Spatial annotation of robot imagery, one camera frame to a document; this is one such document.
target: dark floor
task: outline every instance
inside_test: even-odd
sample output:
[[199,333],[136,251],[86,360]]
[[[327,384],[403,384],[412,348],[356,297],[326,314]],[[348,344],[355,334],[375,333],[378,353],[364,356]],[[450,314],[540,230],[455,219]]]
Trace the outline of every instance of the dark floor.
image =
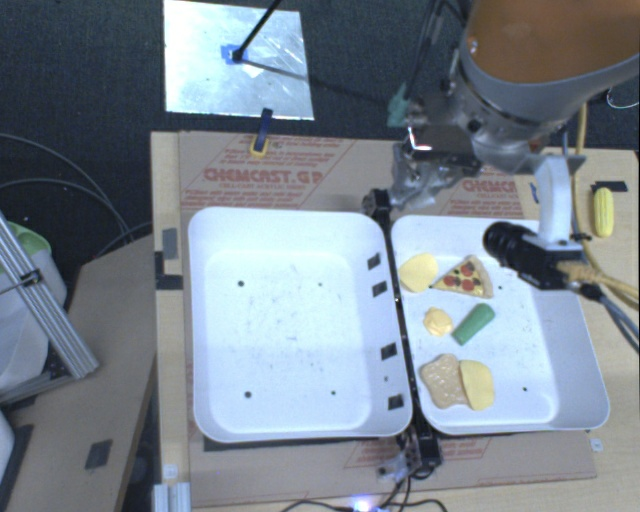
[[[270,2],[220,3],[266,7]],[[386,127],[386,105],[409,73],[425,2],[287,0],[282,8],[301,12],[316,120],[275,121],[272,131],[401,137],[400,130]],[[420,77],[421,88],[446,73],[458,31],[448,18]],[[2,1],[0,48],[0,133],[37,141],[78,164],[130,227],[151,219],[152,131],[256,128],[254,119],[165,112],[160,0]],[[637,101],[637,78],[617,87],[614,97],[618,103]],[[614,110],[602,97],[594,98],[587,147],[637,150],[638,108]],[[31,178],[91,186],[51,154],[0,137],[0,210],[51,241],[58,267],[72,283],[80,266],[119,235],[118,225],[103,204],[80,190],[10,184]],[[136,235],[149,230],[143,227]],[[146,432],[141,450],[148,456],[153,428]],[[138,485],[138,492],[145,485]],[[130,510],[142,510],[138,506]]]

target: pepperoni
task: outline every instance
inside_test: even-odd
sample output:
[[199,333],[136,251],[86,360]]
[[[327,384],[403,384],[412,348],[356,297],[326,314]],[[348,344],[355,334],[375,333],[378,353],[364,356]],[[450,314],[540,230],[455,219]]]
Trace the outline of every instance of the pepperoni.
[[471,263],[467,263],[466,265],[460,267],[460,271],[466,277],[471,277],[473,275],[473,265]]
[[473,281],[471,279],[464,279],[462,281],[462,289],[465,292],[473,291],[474,287],[475,287],[475,284],[473,284]]

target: black pole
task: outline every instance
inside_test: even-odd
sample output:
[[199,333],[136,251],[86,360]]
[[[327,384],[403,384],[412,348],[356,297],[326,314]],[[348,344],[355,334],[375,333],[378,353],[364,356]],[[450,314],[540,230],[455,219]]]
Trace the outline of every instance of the black pole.
[[260,21],[258,22],[258,24],[255,27],[253,27],[251,34],[249,34],[247,39],[245,39],[244,43],[242,43],[242,46],[240,46],[240,48],[238,48],[237,50],[234,50],[233,52],[231,52],[231,58],[233,59],[233,62],[242,62],[242,58],[244,57],[245,50],[251,44],[251,41],[253,41],[253,38],[258,35],[258,32],[260,32],[260,29],[262,28],[262,26],[271,17],[271,15],[273,14],[273,11],[275,11],[278,8],[278,5],[280,5],[280,2],[282,2],[282,0],[273,1],[273,3],[267,9],[267,12],[265,12],[262,18],[260,18]]

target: metal frame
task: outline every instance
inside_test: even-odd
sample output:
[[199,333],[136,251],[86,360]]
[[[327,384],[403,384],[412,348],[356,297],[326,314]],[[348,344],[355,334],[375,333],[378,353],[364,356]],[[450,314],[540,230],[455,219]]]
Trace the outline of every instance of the metal frame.
[[[58,304],[39,269],[11,231],[0,212],[0,265],[27,307],[46,333],[72,379],[82,379],[98,368],[99,363],[77,333],[64,309]],[[71,378],[53,378],[46,374],[30,379],[0,395],[0,404],[16,402],[41,391],[58,387]]]

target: cardboard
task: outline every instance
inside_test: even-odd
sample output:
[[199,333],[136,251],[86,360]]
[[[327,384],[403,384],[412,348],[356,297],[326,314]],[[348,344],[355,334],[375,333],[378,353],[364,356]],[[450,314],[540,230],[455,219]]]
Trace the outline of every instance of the cardboard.
[[[384,494],[393,483],[377,468],[398,452],[394,439],[206,451],[193,421],[188,243],[185,227],[215,205],[358,211],[372,188],[391,183],[390,141],[270,137],[263,159],[249,155],[251,135],[179,134],[180,204],[189,470],[194,507]],[[522,218],[535,215],[535,182],[487,170],[439,194],[421,213]],[[443,465],[417,489],[481,487],[596,476],[584,432],[449,438]]]

